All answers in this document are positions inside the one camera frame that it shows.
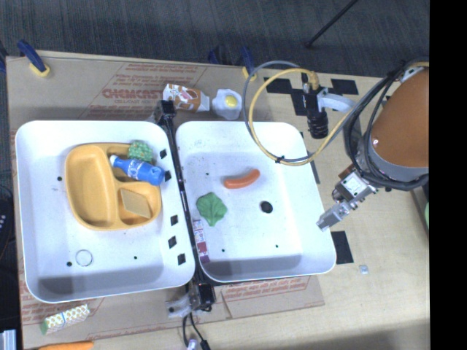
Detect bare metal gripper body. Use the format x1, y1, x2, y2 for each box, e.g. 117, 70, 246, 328
332, 171, 379, 210

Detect white plastic tray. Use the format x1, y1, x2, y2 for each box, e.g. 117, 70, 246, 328
14, 119, 196, 305
174, 120, 337, 284

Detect orange sausage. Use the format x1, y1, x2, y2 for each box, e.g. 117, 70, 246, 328
223, 168, 261, 190

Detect green lettuce leaf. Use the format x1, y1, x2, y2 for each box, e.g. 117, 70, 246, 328
196, 192, 228, 228

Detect white and maroon packet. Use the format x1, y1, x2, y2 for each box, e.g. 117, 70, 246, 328
191, 218, 211, 264

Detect white fried egg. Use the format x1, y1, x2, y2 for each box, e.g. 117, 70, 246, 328
211, 87, 243, 121

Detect brown and white carton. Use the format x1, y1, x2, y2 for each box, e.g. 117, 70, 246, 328
162, 82, 211, 114

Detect tan square biscuit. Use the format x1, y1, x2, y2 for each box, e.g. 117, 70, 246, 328
119, 187, 153, 219

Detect blue bottle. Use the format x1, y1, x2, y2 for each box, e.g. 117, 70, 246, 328
109, 154, 166, 187

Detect green grapes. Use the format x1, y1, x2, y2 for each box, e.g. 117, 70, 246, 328
127, 140, 155, 164

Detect orange divided plate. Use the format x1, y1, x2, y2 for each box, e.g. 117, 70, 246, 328
64, 142, 163, 231

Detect brown cardboard board red print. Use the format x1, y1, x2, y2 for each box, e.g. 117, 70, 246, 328
5, 49, 326, 350

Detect green and white patterned box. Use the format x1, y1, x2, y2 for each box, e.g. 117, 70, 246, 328
39, 303, 91, 336

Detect black cylinder on white bracket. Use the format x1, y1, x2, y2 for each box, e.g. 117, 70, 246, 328
301, 82, 357, 140

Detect black block with thin wires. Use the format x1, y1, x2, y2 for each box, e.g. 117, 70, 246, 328
154, 99, 177, 124
185, 282, 217, 311

